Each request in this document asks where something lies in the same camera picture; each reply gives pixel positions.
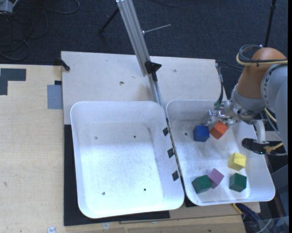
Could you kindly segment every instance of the wooden block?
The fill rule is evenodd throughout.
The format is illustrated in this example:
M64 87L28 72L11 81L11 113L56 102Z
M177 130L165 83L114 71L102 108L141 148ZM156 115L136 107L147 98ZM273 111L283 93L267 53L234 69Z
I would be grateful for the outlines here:
M213 168L211 172L209 172L208 177L212 183L212 188L214 189L223 180L224 175L217 169Z
M219 139L227 131L228 126L221 121L218 121L215 126L210 130L210 134L216 139Z
M229 157L228 167L234 170L240 171L243 167L245 167L246 156L237 152L234 152Z
M246 176L235 173L229 179L229 188L237 192L242 192L246 188L246 181Z
M212 187L211 180L207 175L195 178L194 181L192 181L192 184L197 194L201 192L206 192Z
M197 125L194 129L194 141L196 142L206 142L210 137L210 132L208 126Z

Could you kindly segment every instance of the black mat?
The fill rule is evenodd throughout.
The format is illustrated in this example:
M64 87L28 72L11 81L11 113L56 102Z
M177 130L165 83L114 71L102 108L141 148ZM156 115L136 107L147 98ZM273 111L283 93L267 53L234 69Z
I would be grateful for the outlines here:
M74 149L71 125L64 125L65 153L64 153L64 225L82 225L113 221L165 219L170 218L169 211L138 213L125 216L105 218L88 218L80 211L77 201L77 185L75 175Z

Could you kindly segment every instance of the dark green cube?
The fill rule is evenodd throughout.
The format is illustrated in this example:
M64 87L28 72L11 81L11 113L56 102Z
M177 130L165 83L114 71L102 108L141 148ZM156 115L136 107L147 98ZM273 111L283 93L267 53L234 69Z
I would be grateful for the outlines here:
M229 188L237 192L242 192L246 188L246 180L246 176L235 173L229 179Z
M197 194L201 192L206 192L212 187L211 180L207 175L195 178L194 181L192 181L192 184Z

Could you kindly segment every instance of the plastic tray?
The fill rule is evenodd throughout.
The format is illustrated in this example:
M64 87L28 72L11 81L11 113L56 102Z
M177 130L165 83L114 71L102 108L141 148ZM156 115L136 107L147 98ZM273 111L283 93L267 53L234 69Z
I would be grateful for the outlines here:
M210 135L206 142L194 141L194 128L203 122L214 103L214 100L174 100L166 108L188 199L196 205L270 201L275 188L264 155L241 145L244 138L257 138L252 125L237 123L220 139ZM234 152L246 156L246 165L240 171L228 167L229 157ZM223 180L214 189L197 194L192 181L207 175L213 168L224 175ZM242 192L229 189L229 178L234 173L247 177L247 187Z
M78 206L90 218L173 210L184 201L162 107L82 101L70 111Z

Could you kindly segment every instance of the metal pole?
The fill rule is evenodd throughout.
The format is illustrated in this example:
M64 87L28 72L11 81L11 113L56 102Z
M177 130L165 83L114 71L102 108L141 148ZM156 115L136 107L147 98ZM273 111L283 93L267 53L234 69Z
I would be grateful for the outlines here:
M271 4L270 9L271 9L271 11L270 11L270 16L269 16L269 23L268 23L267 35L266 35L266 39L265 39L265 42L264 42L264 47L265 48L268 46L268 41L269 41L269 35L270 35L270 29L271 29L271 23L272 23L273 13L274 13L274 10L276 9L276 0L272 0L272 4Z
M162 106L162 99L159 92L158 82L153 78L152 74L148 73L145 66L146 62L150 62L150 56L145 43L143 31L134 9L133 2L132 0L116 0L116 3L125 23L142 74L144 76L148 75L155 101Z

